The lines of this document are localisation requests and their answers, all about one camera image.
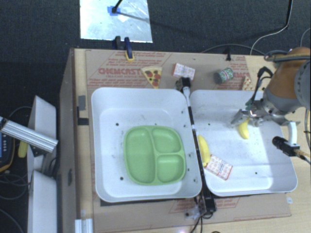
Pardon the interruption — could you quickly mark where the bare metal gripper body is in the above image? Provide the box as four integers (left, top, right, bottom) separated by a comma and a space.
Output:
245, 102, 292, 126

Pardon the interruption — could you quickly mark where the yellow banana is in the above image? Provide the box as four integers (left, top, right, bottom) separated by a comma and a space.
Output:
238, 116, 250, 140
197, 134, 210, 167

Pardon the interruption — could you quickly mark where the white plastic tray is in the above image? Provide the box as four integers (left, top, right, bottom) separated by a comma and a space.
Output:
189, 89, 298, 197
90, 86, 203, 203

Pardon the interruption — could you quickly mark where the green can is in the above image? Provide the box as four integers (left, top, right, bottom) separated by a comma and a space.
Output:
214, 67, 235, 84

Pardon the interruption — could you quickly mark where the thin black and white rod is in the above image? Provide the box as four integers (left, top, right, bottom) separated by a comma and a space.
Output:
182, 86, 211, 199

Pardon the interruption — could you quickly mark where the pizza slice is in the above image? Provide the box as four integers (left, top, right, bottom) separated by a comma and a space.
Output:
140, 66, 163, 89

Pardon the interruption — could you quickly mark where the green divided plate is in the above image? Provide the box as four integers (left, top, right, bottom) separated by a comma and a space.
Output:
123, 125, 187, 186

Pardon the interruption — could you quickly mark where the brown cardboard board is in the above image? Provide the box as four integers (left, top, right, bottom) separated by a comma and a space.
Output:
85, 49, 292, 228

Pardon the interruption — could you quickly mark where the black cylinder on white bracket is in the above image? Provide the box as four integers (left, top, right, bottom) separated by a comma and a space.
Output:
272, 121, 301, 157

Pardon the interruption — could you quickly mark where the black block with wires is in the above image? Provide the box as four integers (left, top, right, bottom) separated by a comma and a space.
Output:
175, 77, 192, 91
201, 195, 217, 215

